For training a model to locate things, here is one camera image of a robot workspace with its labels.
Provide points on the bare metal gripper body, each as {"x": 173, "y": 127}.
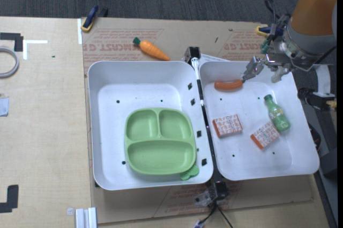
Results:
{"x": 290, "y": 57}

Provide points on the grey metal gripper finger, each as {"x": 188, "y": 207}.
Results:
{"x": 280, "y": 74}
{"x": 253, "y": 68}

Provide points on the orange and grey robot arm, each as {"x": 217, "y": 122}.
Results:
{"x": 313, "y": 7}

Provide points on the orange sausage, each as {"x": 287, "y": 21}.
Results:
{"x": 227, "y": 85}

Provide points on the green bottle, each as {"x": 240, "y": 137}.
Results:
{"x": 278, "y": 115}

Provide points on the white paper slip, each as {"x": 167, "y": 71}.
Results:
{"x": 213, "y": 57}

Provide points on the orange and white carton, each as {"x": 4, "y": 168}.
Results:
{"x": 265, "y": 135}
{"x": 227, "y": 125}

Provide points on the thin black and white rod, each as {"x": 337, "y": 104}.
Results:
{"x": 202, "y": 109}

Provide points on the white plastic tray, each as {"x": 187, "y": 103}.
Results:
{"x": 249, "y": 162}
{"x": 112, "y": 141}

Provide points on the orange carrot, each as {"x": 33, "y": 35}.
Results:
{"x": 151, "y": 49}

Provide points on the green divided plate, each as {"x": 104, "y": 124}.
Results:
{"x": 160, "y": 152}

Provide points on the brown cardboard board, red print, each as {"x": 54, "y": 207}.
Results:
{"x": 249, "y": 200}

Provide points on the black cylinder on white bracket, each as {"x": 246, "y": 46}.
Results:
{"x": 317, "y": 99}

